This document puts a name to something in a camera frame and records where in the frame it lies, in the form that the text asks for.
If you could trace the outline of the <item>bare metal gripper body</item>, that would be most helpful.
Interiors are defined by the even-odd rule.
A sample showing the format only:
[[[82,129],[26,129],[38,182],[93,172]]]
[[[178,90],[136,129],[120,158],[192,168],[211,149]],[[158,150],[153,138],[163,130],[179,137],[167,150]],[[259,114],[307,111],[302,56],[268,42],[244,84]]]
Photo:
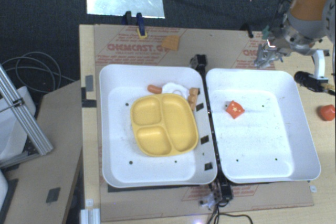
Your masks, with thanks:
[[[290,56],[292,52],[312,56],[317,51],[314,49],[315,43],[315,40],[306,38],[296,31],[274,30],[267,38],[265,49],[267,51],[279,49],[284,57]]]

